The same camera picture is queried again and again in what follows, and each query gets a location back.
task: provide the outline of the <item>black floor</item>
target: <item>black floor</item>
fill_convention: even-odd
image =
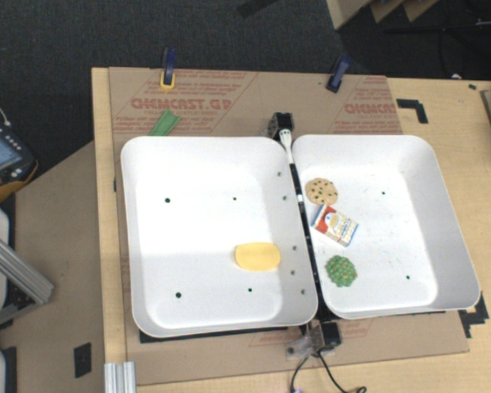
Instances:
[[[417,21],[402,8],[377,24],[362,9],[335,31],[326,0],[279,0],[252,16],[251,0],[0,0],[0,106],[38,157],[38,175],[92,140],[91,68],[176,66],[327,73],[342,53],[349,73],[491,80],[491,33],[387,29],[491,20],[491,0],[442,0]]]

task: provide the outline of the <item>wooden table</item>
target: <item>wooden table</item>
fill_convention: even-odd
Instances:
[[[389,79],[389,85],[394,98],[417,99],[426,109],[429,124],[420,124],[412,110],[399,109],[399,119],[404,133],[424,138],[435,149],[490,319],[472,327],[467,354],[335,367],[333,373],[345,388],[364,385],[371,393],[491,392],[491,125],[480,97],[480,90],[491,90],[491,82]],[[108,69],[92,69],[92,92],[105,361],[122,363],[127,355]],[[142,386],[138,391],[282,393],[288,391],[290,379],[289,372],[267,373]],[[303,370],[298,385],[306,392],[335,391],[323,369]]]

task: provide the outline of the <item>blue clamp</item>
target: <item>blue clamp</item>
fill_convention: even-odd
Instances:
[[[176,55],[176,49],[166,48],[164,55],[162,56],[162,65],[164,70],[160,74],[160,87],[165,90],[174,88],[174,57]]]
[[[335,72],[327,81],[326,88],[334,93],[337,93],[342,84],[342,77],[345,71],[351,66],[351,58],[349,56],[340,56],[335,65]]]

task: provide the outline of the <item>yellow oval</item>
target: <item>yellow oval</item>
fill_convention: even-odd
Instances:
[[[239,245],[235,250],[238,266],[255,272],[270,271],[280,264],[280,250],[272,243],[255,242]]]

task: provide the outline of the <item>green tape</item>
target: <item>green tape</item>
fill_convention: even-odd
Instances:
[[[169,109],[166,109],[149,135],[155,137],[168,135],[179,120],[179,116],[173,115]]]

